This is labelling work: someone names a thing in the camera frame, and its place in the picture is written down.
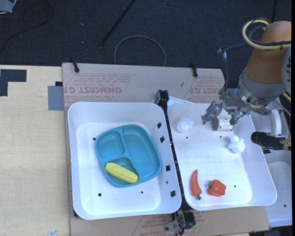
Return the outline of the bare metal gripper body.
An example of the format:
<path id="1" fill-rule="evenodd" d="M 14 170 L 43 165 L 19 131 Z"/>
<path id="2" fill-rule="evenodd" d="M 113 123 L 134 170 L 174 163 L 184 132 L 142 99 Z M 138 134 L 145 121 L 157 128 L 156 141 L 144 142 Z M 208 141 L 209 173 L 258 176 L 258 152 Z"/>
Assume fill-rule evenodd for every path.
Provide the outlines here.
<path id="1" fill-rule="evenodd" d="M 263 115 L 271 101 L 271 90 L 267 87 L 237 87 L 223 91 L 224 109 L 231 115 L 235 111 L 245 115 L 255 112 Z"/>

